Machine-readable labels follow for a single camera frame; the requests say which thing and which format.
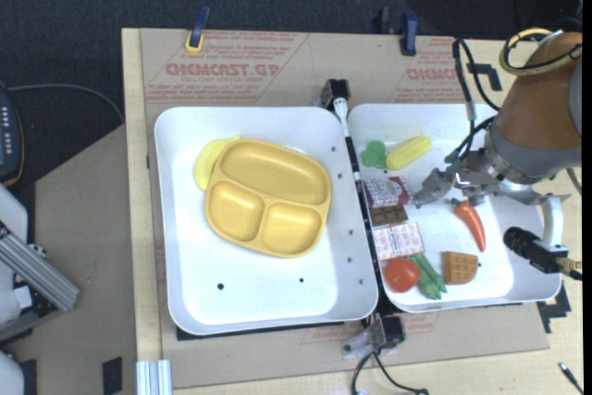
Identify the yellow corn cob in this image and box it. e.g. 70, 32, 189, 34
385, 135, 433, 171

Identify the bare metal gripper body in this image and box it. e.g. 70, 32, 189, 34
447, 149, 515, 200

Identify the yellow divided plate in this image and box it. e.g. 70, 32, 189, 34
203, 137, 334, 259

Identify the white packet with red print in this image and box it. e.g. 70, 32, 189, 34
372, 220, 426, 262

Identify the red tomato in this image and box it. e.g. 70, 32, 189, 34
383, 257, 422, 294

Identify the brown waffle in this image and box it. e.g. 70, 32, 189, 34
440, 250, 480, 286

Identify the black cylinder on white bracket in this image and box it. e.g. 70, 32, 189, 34
499, 178, 573, 275

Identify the white and red carton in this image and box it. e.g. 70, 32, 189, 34
363, 176, 413, 210

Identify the brown cardboard board red print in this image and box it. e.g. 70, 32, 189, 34
138, 28, 551, 389

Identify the black block with thin wires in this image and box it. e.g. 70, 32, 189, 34
317, 78, 351, 108
341, 314, 407, 360

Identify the white plastic tray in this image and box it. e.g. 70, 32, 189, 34
154, 105, 380, 336
346, 102, 563, 314

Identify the thin black and white rod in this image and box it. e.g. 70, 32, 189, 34
333, 98, 386, 316

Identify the yellow banana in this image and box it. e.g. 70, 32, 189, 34
192, 134, 241, 192

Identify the orange carrot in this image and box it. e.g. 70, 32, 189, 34
450, 197, 487, 253

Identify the green asparagus bunch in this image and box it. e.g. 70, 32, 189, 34
408, 252, 448, 302

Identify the brown chocolate bar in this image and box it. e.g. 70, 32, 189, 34
369, 204, 410, 228

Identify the green broccoli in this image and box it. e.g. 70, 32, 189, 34
360, 140, 389, 170

